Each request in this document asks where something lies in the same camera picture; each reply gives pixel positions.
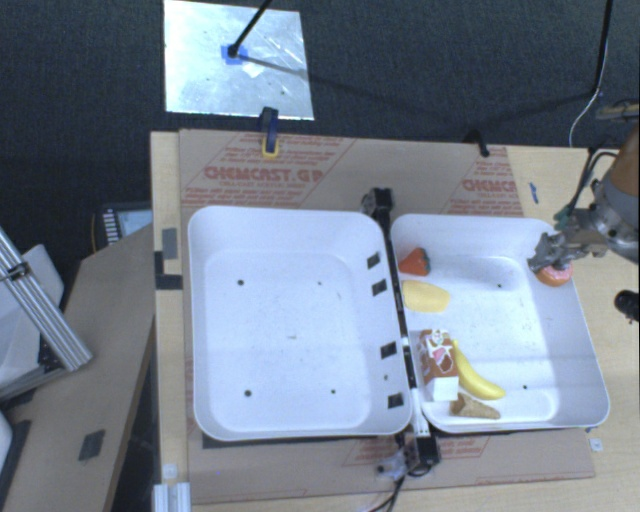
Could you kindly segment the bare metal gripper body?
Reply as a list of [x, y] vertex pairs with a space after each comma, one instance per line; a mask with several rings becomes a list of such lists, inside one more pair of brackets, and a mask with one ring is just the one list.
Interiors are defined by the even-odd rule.
[[633, 212], [611, 206], [589, 206], [569, 212], [565, 207], [554, 215], [557, 233], [554, 245], [576, 248], [576, 258], [600, 257], [611, 251], [622, 258], [633, 257]]

